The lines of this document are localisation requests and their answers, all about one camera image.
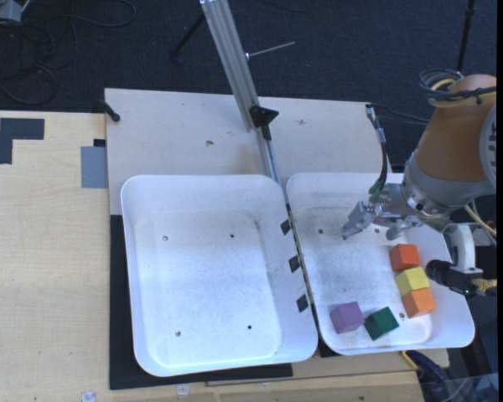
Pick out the purple cube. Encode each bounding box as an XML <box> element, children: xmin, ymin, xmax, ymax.
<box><xmin>329</xmin><ymin>301</ymin><xmax>366</xmax><ymax>335</ymax></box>

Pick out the pale flat board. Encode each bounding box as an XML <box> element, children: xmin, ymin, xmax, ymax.
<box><xmin>104</xmin><ymin>88</ymin><xmax>450</xmax><ymax>389</ymax></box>

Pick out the orange cube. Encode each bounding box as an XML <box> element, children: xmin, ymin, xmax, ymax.
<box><xmin>401</xmin><ymin>287</ymin><xmax>438</xmax><ymax>319</ymax></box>

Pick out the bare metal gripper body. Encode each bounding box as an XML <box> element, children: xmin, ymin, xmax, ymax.
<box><xmin>369</xmin><ymin>183</ymin><xmax>452</xmax><ymax>232</ymax></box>

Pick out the red cube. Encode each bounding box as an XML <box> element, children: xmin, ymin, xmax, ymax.
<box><xmin>388</xmin><ymin>243</ymin><xmax>422</xmax><ymax>273</ymax></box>

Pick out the white plastic tray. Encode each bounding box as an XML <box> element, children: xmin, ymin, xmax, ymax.
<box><xmin>285</xmin><ymin>171</ymin><xmax>476</xmax><ymax>357</ymax></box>
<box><xmin>120</xmin><ymin>173</ymin><xmax>320</xmax><ymax>378</ymax></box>

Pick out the black cylinder on white bracket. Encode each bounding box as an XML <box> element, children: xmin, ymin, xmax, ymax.
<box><xmin>425</xmin><ymin>223</ymin><xmax>498</xmax><ymax>299</ymax></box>

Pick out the yellow cube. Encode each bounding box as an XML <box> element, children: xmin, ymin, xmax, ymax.
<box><xmin>394</xmin><ymin>266</ymin><xmax>432</xmax><ymax>297</ymax></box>

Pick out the green cube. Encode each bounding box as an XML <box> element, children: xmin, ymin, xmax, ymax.
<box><xmin>363</xmin><ymin>306</ymin><xmax>401</xmax><ymax>342</ymax></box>

